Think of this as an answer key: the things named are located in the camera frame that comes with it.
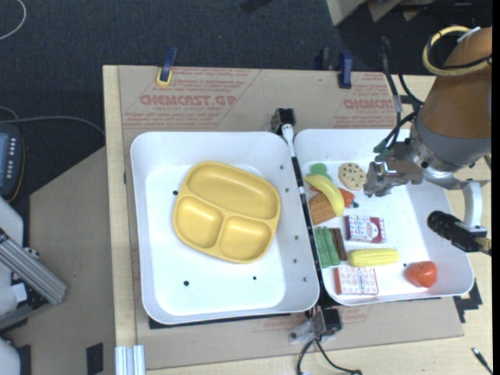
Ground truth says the black cylinder on white bracket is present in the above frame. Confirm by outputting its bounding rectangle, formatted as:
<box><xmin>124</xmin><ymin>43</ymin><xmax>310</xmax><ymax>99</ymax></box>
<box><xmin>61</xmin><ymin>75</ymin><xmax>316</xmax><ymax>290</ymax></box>
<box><xmin>422</xmin><ymin>168</ymin><xmax>490</xmax><ymax>254</ymax></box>

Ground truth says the red tomato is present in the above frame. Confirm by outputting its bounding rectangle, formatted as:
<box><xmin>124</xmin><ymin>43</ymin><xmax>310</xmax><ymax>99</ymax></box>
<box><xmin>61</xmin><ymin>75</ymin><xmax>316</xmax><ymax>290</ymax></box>
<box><xmin>404</xmin><ymin>260</ymin><xmax>438</xmax><ymax>289</ymax></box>

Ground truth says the orange carrot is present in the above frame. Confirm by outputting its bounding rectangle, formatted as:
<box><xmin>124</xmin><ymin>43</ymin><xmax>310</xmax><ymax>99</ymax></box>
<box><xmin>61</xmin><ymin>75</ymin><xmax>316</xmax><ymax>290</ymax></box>
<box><xmin>309</xmin><ymin>185</ymin><xmax>359</xmax><ymax>209</ymax></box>

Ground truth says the yellow banana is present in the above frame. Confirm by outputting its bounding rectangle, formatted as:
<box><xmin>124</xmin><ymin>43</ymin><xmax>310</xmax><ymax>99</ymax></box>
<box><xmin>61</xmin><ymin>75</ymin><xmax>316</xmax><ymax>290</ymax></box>
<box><xmin>303</xmin><ymin>173</ymin><xmax>346</xmax><ymax>218</ymax></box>

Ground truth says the orange waffle wedge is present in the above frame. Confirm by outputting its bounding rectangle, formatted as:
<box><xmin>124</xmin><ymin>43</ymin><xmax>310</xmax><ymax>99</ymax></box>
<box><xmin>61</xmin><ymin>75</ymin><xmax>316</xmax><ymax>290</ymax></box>
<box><xmin>308</xmin><ymin>192</ymin><xmax>338</xmax><ymax>227</ymax></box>

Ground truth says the yellow corn cob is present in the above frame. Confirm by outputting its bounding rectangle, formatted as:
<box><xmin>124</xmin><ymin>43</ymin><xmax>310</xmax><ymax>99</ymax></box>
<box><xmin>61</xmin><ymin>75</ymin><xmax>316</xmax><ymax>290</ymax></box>
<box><xmin>347</xmin><ymin>248</ymin><xmax>401</xmax><ymax>269</ymax></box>

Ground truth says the green broccoli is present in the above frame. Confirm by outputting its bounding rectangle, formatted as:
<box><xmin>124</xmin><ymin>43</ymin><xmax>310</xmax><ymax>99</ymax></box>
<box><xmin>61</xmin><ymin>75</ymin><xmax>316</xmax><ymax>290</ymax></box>
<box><xmin>309</xmin><ymin>162</ymin><xmax>334</xmax><ymax>183</ymax></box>

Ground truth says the brown cardboard board red print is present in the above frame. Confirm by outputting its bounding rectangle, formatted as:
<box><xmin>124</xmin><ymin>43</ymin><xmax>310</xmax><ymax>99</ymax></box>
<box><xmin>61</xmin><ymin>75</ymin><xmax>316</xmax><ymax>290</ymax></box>
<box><xmin>102</xmin><ymin>65</ymin><xmax>466</xmax><ymax>370</ymax></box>

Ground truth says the yellow divided plate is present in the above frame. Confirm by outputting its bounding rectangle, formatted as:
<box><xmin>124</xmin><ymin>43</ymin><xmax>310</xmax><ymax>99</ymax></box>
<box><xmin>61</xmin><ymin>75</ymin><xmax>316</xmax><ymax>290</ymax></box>
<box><xmin>171</xmin><ymin>160</ymin><xmax>283</xmax><ymax>265</ymax></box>

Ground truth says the beige chocolate chip biscuit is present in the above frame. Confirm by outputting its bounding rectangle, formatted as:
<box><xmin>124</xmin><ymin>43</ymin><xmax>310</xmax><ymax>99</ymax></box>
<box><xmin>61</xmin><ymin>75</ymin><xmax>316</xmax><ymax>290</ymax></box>
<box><xmin>337</xmin><ymin>162</ymin><xmax>368</xmax><ymax>191</ymax></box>

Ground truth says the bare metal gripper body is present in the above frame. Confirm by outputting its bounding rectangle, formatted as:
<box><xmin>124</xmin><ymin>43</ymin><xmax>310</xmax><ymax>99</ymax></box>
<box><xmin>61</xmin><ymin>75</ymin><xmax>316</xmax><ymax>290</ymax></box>
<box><xmin>384</xmin><ymin>137</ymin><xmax>435</xmax><ymax>186</ymax></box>

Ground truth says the red and white carton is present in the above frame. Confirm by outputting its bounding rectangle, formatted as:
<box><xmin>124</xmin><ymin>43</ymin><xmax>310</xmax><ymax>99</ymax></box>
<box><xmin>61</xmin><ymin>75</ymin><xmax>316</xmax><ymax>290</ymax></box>
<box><xmin>344</xmin><ymin>214</ymin><xmax>388</xmax><ymax>245</ymax></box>

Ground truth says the green asparagus bundle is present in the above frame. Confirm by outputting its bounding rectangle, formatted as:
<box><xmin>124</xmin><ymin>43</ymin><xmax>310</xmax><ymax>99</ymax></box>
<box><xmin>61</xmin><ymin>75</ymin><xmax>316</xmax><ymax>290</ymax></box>
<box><xmin>313</xmin><ymin>226</ymin><xmax>341</xmax><ymax>270</ymax></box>

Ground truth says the thin black and white rod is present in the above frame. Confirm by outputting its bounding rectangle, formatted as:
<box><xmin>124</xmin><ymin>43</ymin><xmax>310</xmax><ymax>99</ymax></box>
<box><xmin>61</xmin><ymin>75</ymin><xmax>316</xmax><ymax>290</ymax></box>
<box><xmin>281</xmin><ymin>124</ymin><xmax>326</xmax><ymax>309</ymax></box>

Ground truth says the white plastic tray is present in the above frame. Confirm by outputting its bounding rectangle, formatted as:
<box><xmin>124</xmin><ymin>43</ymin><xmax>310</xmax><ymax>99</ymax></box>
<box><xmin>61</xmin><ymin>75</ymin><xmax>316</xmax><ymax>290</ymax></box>
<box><xmin>129</xmin><ymin>130</ymin><xmax>321</xmax><ymax>325</ymax></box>
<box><xmin>292</xmin><ymin>128</ymin><xmax>476</xmax><ymax>307</ymax></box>

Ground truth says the brown chocolate bar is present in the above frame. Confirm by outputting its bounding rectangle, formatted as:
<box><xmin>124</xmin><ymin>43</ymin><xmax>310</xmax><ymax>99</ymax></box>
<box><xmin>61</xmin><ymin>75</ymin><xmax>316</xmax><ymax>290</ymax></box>
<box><xmin>328</xmin><ymin>227</ymin><xmax>348</xmax><ymax>262</ymax></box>

